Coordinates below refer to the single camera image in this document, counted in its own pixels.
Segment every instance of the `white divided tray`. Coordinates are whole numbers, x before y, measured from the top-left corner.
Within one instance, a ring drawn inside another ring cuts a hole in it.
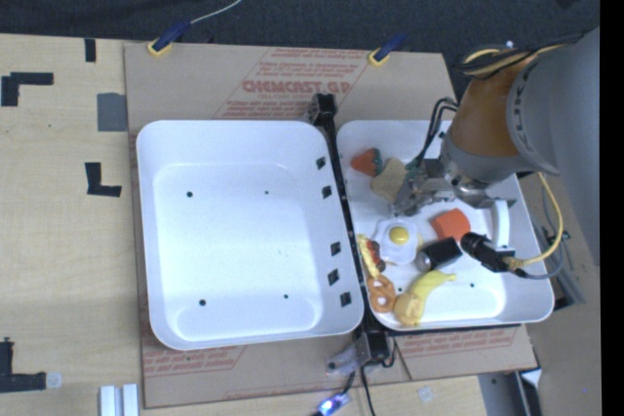
[[[338,151],[357,234],[371,238],[378,221],[391,218],[392,213],[388,202],[372,192],[371,177],[350,167],[351,159],[367,149],[377,148],[384,162],[394,157],[406,164],[420,151],[428,125],[428,122],[421,121],[356,121],[340,128]],[[427,158],[438,156],[440,143],[439,139],[432,143]],[[539,246],[517,179],[510,177],[496,185],[490,194],[517,200],[509,209],[509,244],[520,258],[536,256]],[[463,202],[453,201],[425,207],[411,218],[422,242],[437,240],[430,220],[452,208],[460,208],[467,215],[473,232],[492,238],[490,210],[476,210]],[[553,310],[554,296],[549,280],[528,280],[510,273],[493,273],[465,253],[441,270],[456,274],[456,279],[442,284],[429,295],[419,326],[402,325],[392,312],[375,313],[378,320],[395,330],[460,328],[542,321]],[[531,264],[526,270],[534,275],[546,273],[542,262]],[[411,262],[387,265],[383,274],[399,294],[410,288],[420,272]]]
[[[149,317],[200,349],[354,329],[364,313],[323,135],[160,121],[137,139]]]

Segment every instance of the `blue clamp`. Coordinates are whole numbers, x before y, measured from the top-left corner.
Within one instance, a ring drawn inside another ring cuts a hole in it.
[[[390,57],[390,53],[399,49],[406,41],[406,38],[408,38],[407,35],[399,33],[388,40],[384,45],[372,51],[369,54],[369,64],[374,67],[379,67],[384,64]]]
[[[156,40],[147,44],[147,51],[154,57],[162,56],[171,49],[172,42],[186,33],[190,27],[191,21],[177,22],[161,33]]]

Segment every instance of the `wooden table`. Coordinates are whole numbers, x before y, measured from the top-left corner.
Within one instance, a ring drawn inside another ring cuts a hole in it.
[[[122,42],[0,35],[0,74],[53,72],[0,107],[0,336],[16,373],[59,372],[62,387],[0,394],[0,414],[97,414],[98,388],[141,383],[137,276],[126,132],[99,132],[97,95],[125,93]],[[119,198],[87,195],[85,163]],[[427,388],[432,397],[422,397]],[[364,391],[344,416],[369,414]],[[312,414],[331,395],[224,401],[154,415]],[[476,376],[373,387],[377,415],[485,415]]]

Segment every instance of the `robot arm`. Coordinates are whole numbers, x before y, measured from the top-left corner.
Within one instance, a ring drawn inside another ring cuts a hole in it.
[[[560,174],[594,260],[600,261],[600,28],[533,51],[466,59],[468,86],[440,158],[408,173],[395,212],[456,196],[474,208],[520,171]]]

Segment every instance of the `toy food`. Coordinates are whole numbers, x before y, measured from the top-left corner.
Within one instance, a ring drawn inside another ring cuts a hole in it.
[[[453,208],[438,215],[431,221],[431,226],[436,231],[439,240],[454,237],[459,242],[464,234],[470,232],[470,221],[459,208]]]
[[[372,309],[379,313],[391,312],[397,298],[392,282],[379,274],[376,278],[367,279],[367,287]]]
[[[353,157],[351,160],[351,167],[361,173],[375,177],[381,173],[381,153],[379,153],[379,150],[374,147],[367,149],[361,155]]]
[[[369,275],[373,278],[379,276],[379,273],[385,271],[386,264],[379,255],[379,243],[370,240],[366,236],[359,234],[357,236],[358,250],[362,255],[364,264],[367,266]]]
[[[379,220],[372,238],[379,242],[381,258],[396,265],[412,262],[420,242],[415,222],[406,217]]]
[[[370,182],[370,189],[376,195],[394,203],[406,178],[406,166],[401,160],[390,158],[383,171]]]
[[[409,291],[399,295],[395,301],[394,313],[399,322],[405,326],[418,325],[425,311],[429,293],[447,281],[454,281],[455,278],[456,274],[445,274],[440,271],[429,271],[420,276]]]

